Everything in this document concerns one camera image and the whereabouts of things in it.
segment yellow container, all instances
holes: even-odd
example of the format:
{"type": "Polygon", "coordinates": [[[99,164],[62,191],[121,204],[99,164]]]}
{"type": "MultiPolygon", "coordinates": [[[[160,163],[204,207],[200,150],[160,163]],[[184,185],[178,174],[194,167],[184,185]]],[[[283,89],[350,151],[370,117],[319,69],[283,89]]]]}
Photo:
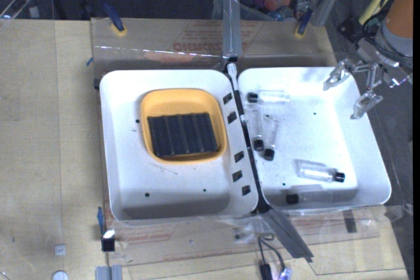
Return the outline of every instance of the yellow container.
{"type": "Polygon", "coordinates": [[[144,96],[140,105],[144,143],[148,153],[156,160],[166,164],[196,164],[212,161],[220,157],[227,149],[226,129],[221,109],[216,99],[207,91],[199,89],[162,89],[154,90],[144,96]],[[174,155],[161,158],[154,154],[148,117],[163,115],[184,115],[190,113],[208,113],[215,133],[217,151],[174,155]]]}

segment transparent bottle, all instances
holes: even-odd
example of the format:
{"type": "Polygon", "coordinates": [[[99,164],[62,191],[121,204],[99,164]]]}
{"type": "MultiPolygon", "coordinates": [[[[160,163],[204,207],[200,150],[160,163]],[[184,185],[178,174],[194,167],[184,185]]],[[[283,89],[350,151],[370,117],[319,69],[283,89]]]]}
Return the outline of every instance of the transparent bottle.
{"type": "Polygon", "coordinates": [[[265,136],[265,150],[264,150],[264,159],[267,161],[273,161],[275,148],[276,148],[276,140],[280,130],[280,121],[276,116],[273,115],[265,115],[263,117],[264,123],[264,133],[265,136]]]}
{"type": "Polygon", "coordinates": [[[280,104],[290,102],[290,95],[284,90],[257,90],[248,92],[247,101],[252,104],[280,104]]]}
{"type": "Polygon", "coordinates": [[[263,115],[261,109],[258,106],[246,107],[247,114],[247,127],[249,132],[249,137],[252,142],[253,149],[255,151],[264,150],[264,140],[263,140],[263,115]]]}
{"type": "Polygon", "coordinates": [[[301,178],[310,178],[323,182],[344,182],[345,174],[323,163],[296,160],[297,174],[301,178]]]}

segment white round object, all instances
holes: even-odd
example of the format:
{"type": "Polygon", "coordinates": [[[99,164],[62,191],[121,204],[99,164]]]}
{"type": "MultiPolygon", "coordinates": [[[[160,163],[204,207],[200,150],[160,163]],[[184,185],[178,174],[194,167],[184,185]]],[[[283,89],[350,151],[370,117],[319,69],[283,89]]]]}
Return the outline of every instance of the white round object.
{"type": "Polygon", "coordinates": [[[65,271],[57,271],[52,275],[51,280],[68,280],[68,276],[65,271]]]}

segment wooden tabletop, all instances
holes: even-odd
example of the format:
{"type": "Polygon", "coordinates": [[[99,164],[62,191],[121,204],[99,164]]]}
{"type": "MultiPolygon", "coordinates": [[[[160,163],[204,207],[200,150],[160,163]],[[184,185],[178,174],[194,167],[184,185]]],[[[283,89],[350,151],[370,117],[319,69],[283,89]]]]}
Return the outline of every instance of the wooden tabletop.
{"type": "MultiPolygon", "coordinates": [[[[167,23],[141,21],[160,27],[170,39],[167,23]]],[[[172,23],[178,30],[192,24],[172,23]]],[[[0,34],[0,271],[11,280],[44,280],[64,270],[69,279],[79,280],[94,279],[97,266],[120,263],[124,280],[260,279],[255,244],[232,240],[225,249],[216,246],[231,235],[232,228],[225,226],[178,231],[166,242],[117,242],[115,253],[101,251],[96,213],[104,206],[106,181],[94,64],[89,62],[93,45],[90,22],[14,20],[0,34]],[[187,245],[195,246],[196,255],[183,253],[187,245]],[[140,252],[147,258],[139,258],[140,252]]],[[[276,23],[260,25],[248,50],[261,46],[279,54],[291,49],[332,53],[325,28],[310,27],[299,44],[291,25],[276,23]]],[[[324,60],[325,65],[334,62],[324,60]]],[[[291,259],[279,246],[292,279],[407,279],[385,211],[383,206],[354,211],[357,235],[345,229],[341,213],[322,220],[292,218],[315,256],[309,264],[291,259]]],[[[276,256],[266,251],[266,257],[278,272],[276,256]]]]}

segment white tray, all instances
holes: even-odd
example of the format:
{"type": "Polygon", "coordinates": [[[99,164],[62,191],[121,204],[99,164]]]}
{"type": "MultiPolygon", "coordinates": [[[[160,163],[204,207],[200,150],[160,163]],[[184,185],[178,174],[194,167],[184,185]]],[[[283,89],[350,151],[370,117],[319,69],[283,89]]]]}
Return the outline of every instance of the white tray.
{"type": "Polygon", "coordinates": [[[280,134],[273,161],[254,151],[267,202],[282,210],[327,210],[385,203],[390,181],[367,115],[350,119],[360,93],[353,77],[323,91],[332,68],[259,68],[245,70],[238,83],[242,101],[248,92],[285,90],[291,100],[276,111],[280,134]],[[324,163],[345,173],[345,181],[299,178],[294,160],[324,163]],[[287,194],[299,202],[286,203],[287,194]]]}
{"type": "Polygon", "coordinates": [[[244,216],[257,206],[258,193],[242,126],[228,78],[215,70],[113,71],[100,82],[100,101],[110,206],[121,221],[142,223],[197,216],[244,216]],[[210,162],[174,165],[157,162],[144,145],[140,103],[152,90],[195,88],[212,94],[228,137],[225,153],[210,162]],[[236,112],[237,119],[226,121],[236,112]],[[235,162],[234,156],[244,158],[235,162]],[[234,181],[233,174],[241,171],[234,181]]]}

